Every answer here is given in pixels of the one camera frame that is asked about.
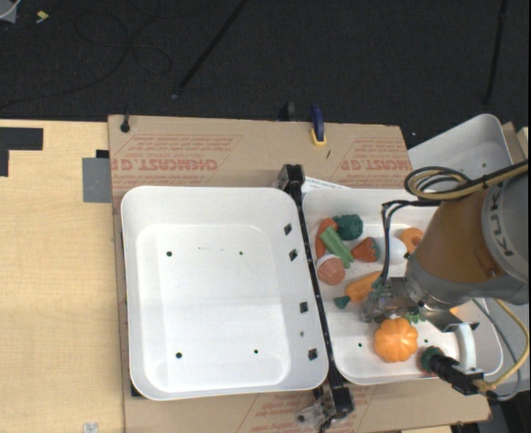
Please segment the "blue clamp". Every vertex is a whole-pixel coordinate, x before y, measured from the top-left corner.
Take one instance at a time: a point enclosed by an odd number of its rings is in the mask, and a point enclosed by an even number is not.
[[[315,146],[323,146],[327,143],[325,138],[325,126],[323,123],[323,115],[318,105],[311,105],[311,120],[313,121],[313,128],[311,129],[311,137]]]

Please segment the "gray cable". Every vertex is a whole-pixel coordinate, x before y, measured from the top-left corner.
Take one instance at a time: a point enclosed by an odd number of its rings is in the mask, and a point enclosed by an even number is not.
[[[494,328],[498,332],[499,336],[501,336],[501,339],[503,340],[503,343],[508,348],[508,351],[511,354],[512,360],[515,361],[516,360],[516,354],[514,353],[514,350],[511,347],[511,344],[509,343],[508,339],[504,335],[503,331],[499,328],[498,323],[495,321],[493,316],[491,316],[490,313],[488,313],[483,308],[483,306],[479,303],[479,301],[477,301],[476,299],[473,300],[473,303],[475,303],[477,305],[477,307],[481,310],[481,312],[485,315],[485,317],[490,320],[491,324],[494,326]],[[519,384],[521,383],[521,367],[519,369],[517,369],[516,374],[517,374],[517,382],[516,382],[516,387],[514,388],[514,391],[509,393],[509,394],[502,394],[502,395],[496,396],[496,398],[495,398],[496,401],[509,401],[509,400],[511,400],[512,398],[514,398],[518,394]]]

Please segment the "toy vegetable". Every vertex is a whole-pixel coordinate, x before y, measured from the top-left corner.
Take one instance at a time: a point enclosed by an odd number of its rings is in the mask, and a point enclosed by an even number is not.
[[[379,278],[381,271],[365,274],[356,281],[350,282],[345,287],[345,295],[334,299],[337,308],[344,309],[347,303],[359,303],[367,298],[371,292],[371,285]]]
[[[418,227],[409,227],[401,233],[399,240],[406,245],[408,253],[413,253],[423,236],[424,232]]]
[[[359,215],[334,216],[334,221],[339,225],[337,234],[344,241],[357,239],[363,233],[363,221]]]
[[[375,352],[388,363],[406,361],[417,351],[417,329],[407,319],[385,319],[373,334]]]
[[[375,243],[373,237],[366,237],[352,249],[352,255],[355,260],[362,262],[377,262],[380,256],[380,249]]]
[[[337,229],[337,223],[332,218],[326,218],[325,220],[321,221],[321,224],[317,228],[317,236],[316,236],[316,257],[321,258],[323,255],[325,255],[325,244],[321,240],[321,233],[323,233],[328,227],[332,227],[333,229]]]
[[[350,264],[353,261],[353,255],[349,248],[343,243],[341,240],[341,237],[335,232],[335,230],[329,226],[321,235],[321,240],[325,244],[325,247],[327,247],[327,250],[331,252],[333,255],[337,255],[339,258],[341,258],[343,262],[343,266],[345,269],[348,269]]]
[[[317,278],[328,285],[337,285],[345,279],[345,268],[341,258],[324,255],[317,261]]]

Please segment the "white tray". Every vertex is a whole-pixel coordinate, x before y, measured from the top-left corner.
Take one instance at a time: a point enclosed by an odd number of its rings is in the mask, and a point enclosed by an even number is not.
[[[314,244],[316,231],[321,220],[327,217],[357,214],[363,220],[362,238],[368,235],[383,238],[381,204],[394,199],[415,199],[402,189],[313,189],[305,195],[303,202],[309,240]],[[391,235],[398,235],[403,229],[416,226],[425,231],[434,207],[404,207],[392,218]],[[356,242],[347,242],[353,247]],[[404,260],[389,267],[390,276],[403,276],[407,262]],[[418,367],[417,354],[404,363],[385,363],[373,350],[373,332],[377,324],[366,324],[359,317],[360,305],[349,303],[345,309],[334,304],[334,298],[343,296],[347,283],[364,274],[380,271],[382,261],[375,263],[354,262],[347,271],[345,280],[337,286],[319,282],[324,302],[329,335],[334,349],[335,364],[348,381],[360,384],[401,382],[431,378]],[[460,306],[456,316],[463,321],[480,322],[473,332],[477,350],[477,366],[486,376],[495,373],[502,364],[502,350],[496,331],[473,303]],[[443,334],[429,322],[416,324],[419,346],[439,346],[448,356],[459,360],[459,348],[453,333]]]
[[[124,196],[130,372],[153,400],[307,390],[328,371],[297,206],[278,189]]]

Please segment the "yellow clip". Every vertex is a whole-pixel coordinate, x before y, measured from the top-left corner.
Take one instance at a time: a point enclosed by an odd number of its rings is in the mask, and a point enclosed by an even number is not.
[[[316,131],[311,129],[311,137],[313,138],[313,144],[317,147],[325,146],[327,144],[327,137],[323,135],[323,141],[318,141],[316,137]]]

